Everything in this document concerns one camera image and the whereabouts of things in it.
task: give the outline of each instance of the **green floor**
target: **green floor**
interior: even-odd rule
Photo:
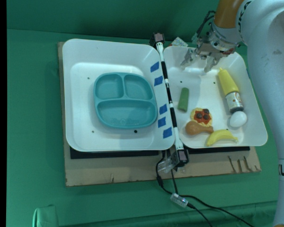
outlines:
[[[57,43],[72,38],[148,43],[142,39],[7,30],[6,226],[31,226],[35,209],[50,204],[56,207],[60,226],[206,226],[198,224],[203,219],[195,211],[175,206],[156,181],[65,187]],[[246,60],[245,46],[238,53]],[[257,148],[262,172],[178,179],[179,193],[227,208],[256,226],[271,226],[278,162],[267,130],[267,144]],[[171,181],[165,186],[172,191]],[[235,226],[225,214],[195,205],[215,226]]]

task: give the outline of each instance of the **teal divided plate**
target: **teal divided plate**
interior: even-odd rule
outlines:
[[[157,119],[157,104],[150,83],[132,73],[102,74],[95,80],[94,102],[99,120],[120,129],[147,127]]]

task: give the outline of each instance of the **yellow mustard bottle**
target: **yellow mustard bottle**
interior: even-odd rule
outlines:
[[[239,94],[239,88],[227,70],[220,68],[218,78],[226,98],[230,113],[243,111],[243,103]]]

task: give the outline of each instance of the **cable connector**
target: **cable connector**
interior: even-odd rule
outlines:
[[[162,180],[162,178],[159,176],[159,174],[157,174],[157,181],[158,181],[159,186],[160,186],[161,188],[163,188],[163,187],[164,187],[164,186],[163,186],[163,180]]]
[[[172,168],[176,167],[179,164],[179,155],[177,151],[175,151],[171,156],[169,156],[166,160],[161,161],[158,164],[158,172],[163,171],[168,173]]]
[[[165,38],[164,38],[164,34],[161,33],[153,33],[152,37],[150,39],[150,46],[154,47],[156,49],[156,45],[158,42],[162,42],[162,44],[165,43]]]
[[[176,204],[180,205],[181,207],[185,208],[188,204],[188,201],[185,198],[182,198],[176,193],[173,193],[170,197],[170,200],[175,202]]]

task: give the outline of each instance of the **white tray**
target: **white tray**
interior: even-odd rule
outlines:
[[[237,53],[222,58],[209,73],[203,72],[205,61],[197,59],[185,70],[180,68],[188,48],[168,47],[164,58],[175,108],[180,139],[190,148],[205,148],[208,133],[189,136],[185,125],[190,111],[208,108],[213,129],[229,129],[239,142],[218,141],[212,147],[261,146],[267,132],[249,80],[244,60]],[[71,39],[62,48],[65,97],[66,139],[78,151],[164,150],[174,141],[174,130],[158,52],[149,45]],[[217,79],[218,69],[229,71],[240,89],[247,123],[238,129],[229,126],[224,96]],[[152,125],[139,129],[115,129],[105,126],[97,117],[93,101],[93,85],[104,73],[127,72],[145,77],[152,85],[158,118]],[[177,109],[182,87],[189,88],[188,112]]]
[[[174,143],[174,131],[158,52],[149,45],[68,40],[62,48],[66,139],[84,152],[164,150]],[[105,126],[97,117],[93,86],[109,72],[145,77],[156,96],[158,118],[139,129]]]
[[[214,130],[229,129],[234,136],[238,137],[238,143],[220,140],[213,144],[212,147],[264,145],[267,141],[267,131],[242,57],[236,52],[228,57],[223,57],[218,65],[205,74],[205,60],[200,58],[196,58],[195,62],[184,70],[181,69],[180,63],[183,61],[187,50],[188,48],[175,46],[167,47],[164,50],[169,86],[182,142],[190,148],[205,147],[208,133],[204,132],[189,136],[185,132],[185,125],[190,121],[191,111],[199,107],[207,108],[211,112]],[[227,69],[240,90],[244,112],[248,118],[247,123],[240,128],[232,128],[229,125],[231,113],[229,113],[217,77],[220,67]],[[188,110],[186,113],[177,109],[183,87],[189,89]]]

